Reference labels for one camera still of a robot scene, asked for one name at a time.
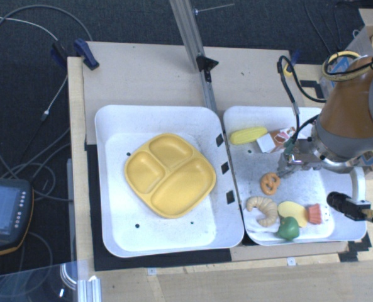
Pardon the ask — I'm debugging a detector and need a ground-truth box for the beige croissant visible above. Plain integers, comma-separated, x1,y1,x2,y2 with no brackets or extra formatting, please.
245,196,279,228

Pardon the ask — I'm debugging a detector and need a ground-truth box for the pale wood board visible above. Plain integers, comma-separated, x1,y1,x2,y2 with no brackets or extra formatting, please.
81,40,350,262

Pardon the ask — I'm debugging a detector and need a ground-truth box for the yellow flat oval slice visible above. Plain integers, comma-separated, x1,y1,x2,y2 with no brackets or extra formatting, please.
277,201,309,228

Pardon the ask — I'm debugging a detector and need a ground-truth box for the yellow corn cob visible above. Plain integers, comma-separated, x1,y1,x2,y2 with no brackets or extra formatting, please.
229,126,269,146

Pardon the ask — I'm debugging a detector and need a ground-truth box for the green pepper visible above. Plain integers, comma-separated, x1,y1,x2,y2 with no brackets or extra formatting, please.
275,216,301,242

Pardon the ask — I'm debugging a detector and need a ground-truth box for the orange cupcake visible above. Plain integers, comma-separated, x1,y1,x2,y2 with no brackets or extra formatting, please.
306,203,323,225

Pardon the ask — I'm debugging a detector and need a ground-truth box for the orange pretzel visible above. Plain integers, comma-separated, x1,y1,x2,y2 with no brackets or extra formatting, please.
260,172,282,197

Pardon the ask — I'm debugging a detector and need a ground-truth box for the white plastic tray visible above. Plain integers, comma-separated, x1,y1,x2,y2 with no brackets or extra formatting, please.
94,104,245,259
223,106,369,247

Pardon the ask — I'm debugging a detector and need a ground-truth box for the white and brown carton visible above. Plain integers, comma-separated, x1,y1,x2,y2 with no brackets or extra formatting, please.
256,126,298,154

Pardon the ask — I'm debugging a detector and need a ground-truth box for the black cylinder on white bracket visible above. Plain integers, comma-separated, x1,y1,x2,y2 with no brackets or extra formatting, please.
326,165,373,222

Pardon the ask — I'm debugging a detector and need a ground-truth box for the yellow divided plate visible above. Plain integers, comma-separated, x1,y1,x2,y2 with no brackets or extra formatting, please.
124,133,217,220

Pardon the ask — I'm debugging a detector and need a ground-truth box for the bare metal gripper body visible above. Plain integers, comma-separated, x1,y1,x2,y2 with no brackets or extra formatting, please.
285,136,357,174

